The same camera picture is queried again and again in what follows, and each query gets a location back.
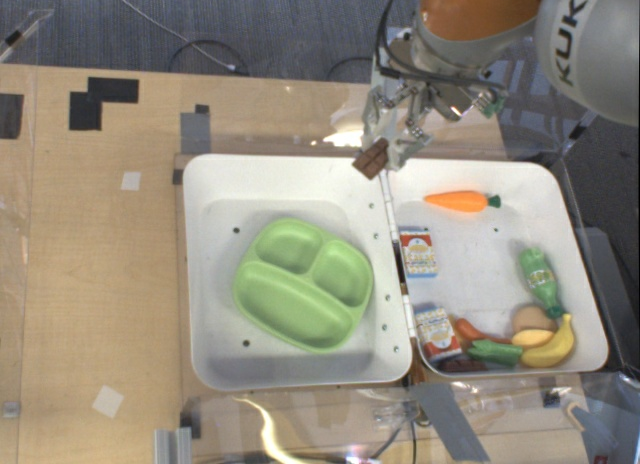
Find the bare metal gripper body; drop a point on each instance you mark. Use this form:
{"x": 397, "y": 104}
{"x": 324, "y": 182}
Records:
{"x": 450, "y": 94}

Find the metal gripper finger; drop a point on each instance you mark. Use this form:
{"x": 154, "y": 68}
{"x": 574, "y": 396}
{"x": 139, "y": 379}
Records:
{"x": 374, "y": 119}
{"x": 414, "y": 144}

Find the brown chocolate bar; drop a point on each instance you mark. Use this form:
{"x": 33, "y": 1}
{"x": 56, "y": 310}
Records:
{"x": 371, "y": 159}
{"x": 462, "y": 365}

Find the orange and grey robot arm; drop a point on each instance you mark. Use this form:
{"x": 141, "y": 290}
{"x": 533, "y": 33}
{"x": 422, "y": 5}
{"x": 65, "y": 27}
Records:
{"x": 575, "y": 27}

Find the orange carrot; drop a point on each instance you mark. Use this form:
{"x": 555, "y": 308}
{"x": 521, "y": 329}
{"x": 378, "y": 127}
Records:
{"x": 457, "y": 201}

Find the red and white carton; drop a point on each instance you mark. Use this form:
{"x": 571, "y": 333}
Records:
{"x": 419, "y": 253}
{"x": 437, "y": 334}

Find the white plastic tray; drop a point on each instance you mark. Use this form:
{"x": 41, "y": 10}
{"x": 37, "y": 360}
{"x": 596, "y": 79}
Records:
{"x": 475, "y": 262}
{"x": 215, "y": 272}

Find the green bottle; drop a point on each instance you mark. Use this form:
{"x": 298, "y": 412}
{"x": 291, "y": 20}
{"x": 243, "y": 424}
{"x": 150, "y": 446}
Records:
{"x": 539, "y": 277}

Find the green divided plate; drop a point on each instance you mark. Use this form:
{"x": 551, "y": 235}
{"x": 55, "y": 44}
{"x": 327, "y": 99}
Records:
{"x": 300, "y": 292}

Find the red sausage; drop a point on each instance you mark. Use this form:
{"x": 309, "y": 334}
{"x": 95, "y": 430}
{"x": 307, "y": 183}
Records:
{"x": 467, "y": 329}

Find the tan round bread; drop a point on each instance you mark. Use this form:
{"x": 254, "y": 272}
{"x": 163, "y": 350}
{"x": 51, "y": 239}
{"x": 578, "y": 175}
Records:
{"x": 532, "y": 318}

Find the green toy vegetable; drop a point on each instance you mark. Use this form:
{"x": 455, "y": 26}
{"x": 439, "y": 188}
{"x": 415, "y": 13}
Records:
{"x": 495, "y": 353}

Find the yellow oval toy food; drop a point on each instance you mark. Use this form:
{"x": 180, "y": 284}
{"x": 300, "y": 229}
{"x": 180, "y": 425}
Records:
{"x": 531, "y": 338}

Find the yellow banana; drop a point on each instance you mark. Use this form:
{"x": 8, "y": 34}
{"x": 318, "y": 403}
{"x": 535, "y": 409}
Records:
{"x": 555, "y": 352}

